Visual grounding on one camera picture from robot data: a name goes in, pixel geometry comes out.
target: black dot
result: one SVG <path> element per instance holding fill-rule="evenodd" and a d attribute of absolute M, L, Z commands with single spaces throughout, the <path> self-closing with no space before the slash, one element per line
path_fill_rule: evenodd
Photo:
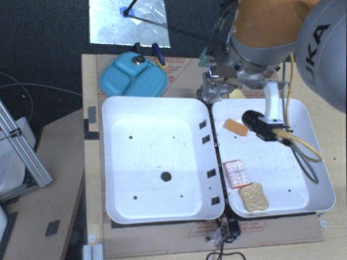
<path fill-rule="evenodd" d="M 162 175 L 161 175 L 162 179 L 165 181 L 165 182 L 168 182 L 171 180 L 171 174 L 167 171 L 163 172 Z"/>

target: black metal post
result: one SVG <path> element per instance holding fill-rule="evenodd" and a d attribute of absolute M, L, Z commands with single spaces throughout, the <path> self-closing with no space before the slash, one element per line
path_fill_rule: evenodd
<path fill-rule="evenodd" d="M 131 10 L 131 8 L 135 5 L 135 3 L 137 2 L 137 0 L 133 0 L 130 4 L 130 6 L 123 12 L 124 16 L 129 16 L 129 12 Z"/>

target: teal connector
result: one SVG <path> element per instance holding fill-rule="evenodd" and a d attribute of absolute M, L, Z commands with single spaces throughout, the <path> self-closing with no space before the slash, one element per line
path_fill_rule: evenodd
<path fill-rule="evenodd" d="M 199 67 L 205 67 L 207 66 L 207 59 L 208 59 L 208 55 L 206 55 L 206 51 L 207 51 L 207 47 L 205 47 L 205 49 L 202 51 L 202 53 L 200 54 L 200 61 L 199 61 Z"/>

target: yellow cable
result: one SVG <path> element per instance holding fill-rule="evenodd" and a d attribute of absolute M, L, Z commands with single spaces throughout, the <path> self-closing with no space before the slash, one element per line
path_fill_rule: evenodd
<path fill-rule="evenodd" d="M 278 138 L 284 138 L 284 139 L 288 139 L 292 142 L 292 144 L 297 148 L 297 150 L 299 150 L 303 156 L 310 162 L 314 162 L 314 163 L 319 163 L 322 161 L 322 155 L 320 155 L 320 153 L 310 144 L 308 144 L 306 141 L 298 138 L 297 136 L 292 135 L 291 131 L 290 131 L 290 125 L 289 125 L 289 102 L 290 102 L 290 98 L 291 98 L 291 92 L 292 92 L 292 86 L 293 86 L 293 73 L 294 73 L 294 55 L 291 53 L 290 55 L 291 58 L 291 74 L 290 74 L 290 80 L 289 80 L 289 88 L 288 88 L 288 94 L 287 94 L 287 101 L 286 101 L 286 123 L 287 123 L 287 131 L 283 131 L 282 129 L 274 129 L 273 133 L 276 134 L 276 136 Z M 313 154 L 315 154 L 317 156 L 318 159 L 313 159 L 308 157 L 305 153 L 303 153 L 301 151 L 301 149 L 297 146 L 297 144 L 295 142 L 298 142 L 300 144 L 302 144 L 303 146 L 305 146 L 306 148 L 308 148 L 310 151 L 313 152 Z"/>

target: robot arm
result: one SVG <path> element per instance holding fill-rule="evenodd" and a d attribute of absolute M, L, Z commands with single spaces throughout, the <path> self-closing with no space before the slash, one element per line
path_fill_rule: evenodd
<path fill-rule="evenodd" d="M 214 103 L 244 84 L 266 87 L 295 52 L 300 75 L 312 90 L 346 111 L 347 0 L 240 0 L 226 51 L 209 57 L 202 100 Z"/>

